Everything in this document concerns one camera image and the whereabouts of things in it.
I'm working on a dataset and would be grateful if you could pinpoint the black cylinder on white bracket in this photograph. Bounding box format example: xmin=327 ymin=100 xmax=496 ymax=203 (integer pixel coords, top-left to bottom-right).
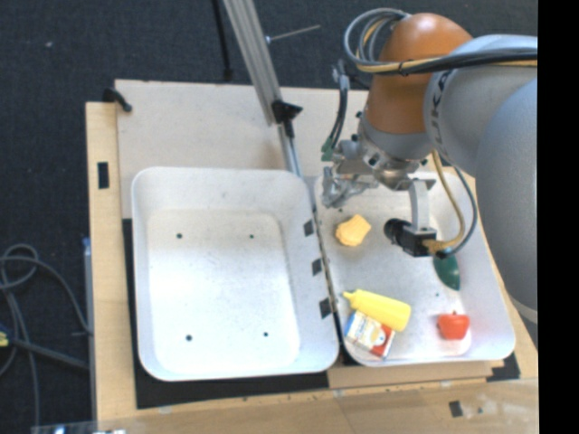
xmin=383 ymin=176 xmax=439 ymax=258

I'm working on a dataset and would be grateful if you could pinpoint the pale wood board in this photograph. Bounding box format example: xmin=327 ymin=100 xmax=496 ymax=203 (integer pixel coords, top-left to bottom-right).
xmin=113 ymin=78 xmax=506 ymax=389

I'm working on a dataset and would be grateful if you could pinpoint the dark green pointed toy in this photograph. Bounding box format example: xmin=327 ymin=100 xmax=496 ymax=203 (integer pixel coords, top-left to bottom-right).
xmin=432 ymin=251 xmax=461 ymax=292

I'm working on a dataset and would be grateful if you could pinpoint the white plastic tray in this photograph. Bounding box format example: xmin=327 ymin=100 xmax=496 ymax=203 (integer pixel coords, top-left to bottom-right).
xmin=130 ymin=165 xmax=340 ymax=382
xmin=313 ymin=169 xmax=517 ymax=368

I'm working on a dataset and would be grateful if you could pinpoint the yellow toy food piece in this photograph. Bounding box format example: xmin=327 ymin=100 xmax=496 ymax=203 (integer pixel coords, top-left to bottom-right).
xmin=335 ymin=213 xmax=373 ymax=248

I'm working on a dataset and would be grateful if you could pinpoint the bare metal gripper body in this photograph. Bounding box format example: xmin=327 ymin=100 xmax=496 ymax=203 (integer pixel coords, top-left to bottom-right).
xmin=332 ymin=138 xmax=424 ymax=193

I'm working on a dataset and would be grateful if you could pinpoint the white red and blue carton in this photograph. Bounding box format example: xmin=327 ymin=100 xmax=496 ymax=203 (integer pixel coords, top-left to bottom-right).
xmin=343 ymin=310 xmax=396 ymax=360

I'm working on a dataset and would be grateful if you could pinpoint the yellow mustard bottle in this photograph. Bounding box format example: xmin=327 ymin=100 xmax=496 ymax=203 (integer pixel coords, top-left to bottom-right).
xmin=342 ymin=288 xmax=413 ymax=333

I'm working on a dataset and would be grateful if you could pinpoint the red toy pepper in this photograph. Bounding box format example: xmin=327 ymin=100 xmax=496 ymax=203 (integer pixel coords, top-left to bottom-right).
xmin=436 ymin=310 xmax=471 ymax=341

